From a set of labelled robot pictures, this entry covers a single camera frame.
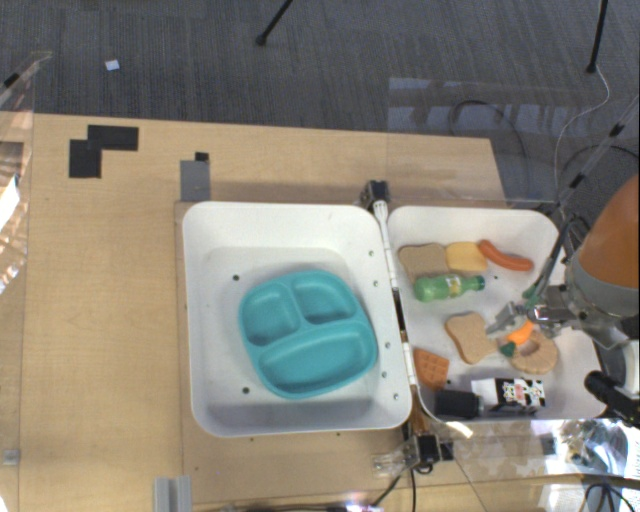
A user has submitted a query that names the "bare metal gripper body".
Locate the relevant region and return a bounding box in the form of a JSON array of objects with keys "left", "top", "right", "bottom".
[{"left": 524, "top": 285, "right": 590, "bottom": 340}]

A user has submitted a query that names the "orange carrot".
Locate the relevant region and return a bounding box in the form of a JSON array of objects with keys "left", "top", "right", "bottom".
[{"left": 499, "top": 319, "right": 536, "bottom": 358}]

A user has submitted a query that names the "brown bread slice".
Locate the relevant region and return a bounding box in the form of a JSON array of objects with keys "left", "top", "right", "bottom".
[
  {"left": 444, "top": 311, "right": 502, "bottom": 366},
  {"left": 397, "top": 242, "right": 452, "bottom": 283}
]

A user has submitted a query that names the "tan doughnut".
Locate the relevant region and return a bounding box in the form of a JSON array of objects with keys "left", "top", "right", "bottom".
[{"left": 499, "top": 331, "right": 559, "bottom": 376}]

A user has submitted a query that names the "orange sausage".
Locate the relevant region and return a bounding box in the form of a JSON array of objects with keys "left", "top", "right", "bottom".
[{"left": 476, "top": 238, "right": 535, "bottom": 273}]

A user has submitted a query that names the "black and white milk carton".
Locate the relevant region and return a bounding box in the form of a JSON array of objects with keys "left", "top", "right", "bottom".
[{"left": 470, "top": 376, "right": 547, "bottom": 417}]

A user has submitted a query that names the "green plastic bottle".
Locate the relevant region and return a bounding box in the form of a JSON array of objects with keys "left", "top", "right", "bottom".
[{"left": 412, "top": 273, "right": 487, "bottom": 304}]

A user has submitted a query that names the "yellow cheese slice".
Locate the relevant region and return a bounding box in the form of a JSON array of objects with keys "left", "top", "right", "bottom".
[{"left": 444, "top": 241, "right": 489, "bottom": 274}]

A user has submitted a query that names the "orange waffle biscuit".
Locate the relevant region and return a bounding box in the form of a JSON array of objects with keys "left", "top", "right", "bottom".
[{"left": 412, "top": 347, "right": 451, "bottom": 392}]

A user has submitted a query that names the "white plastic tray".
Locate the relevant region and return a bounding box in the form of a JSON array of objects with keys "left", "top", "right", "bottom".
[
  {"left": 181, "top": 200, "right": 414, "bottom": 439},
  {"left": 387, "top": 204, "right": 609, "bottom": 424}
]

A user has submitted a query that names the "thin black and white rod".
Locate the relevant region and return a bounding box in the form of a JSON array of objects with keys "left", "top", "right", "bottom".
[{"left": 371, "top": 199, "right": 420, "bottom": 437}]

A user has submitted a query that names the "teal divided plate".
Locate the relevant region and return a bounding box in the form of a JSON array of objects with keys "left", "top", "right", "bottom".
[{"left": 237, "top": 269, "right": 380, "bottom": 401}]

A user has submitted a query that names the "black cylinder on white bracket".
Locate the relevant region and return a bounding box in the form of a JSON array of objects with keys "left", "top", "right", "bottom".
[{"left": 583, "top": 339, "right": 640, "bottom": 429}]

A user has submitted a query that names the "black block with thin wires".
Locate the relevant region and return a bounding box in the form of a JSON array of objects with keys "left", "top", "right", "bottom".
[
  {"left": 363, "top": 179, "right": 392, "bottom": 207},
  {"left": 413, "top": 433, "right": 443, "bottom": 474}
]

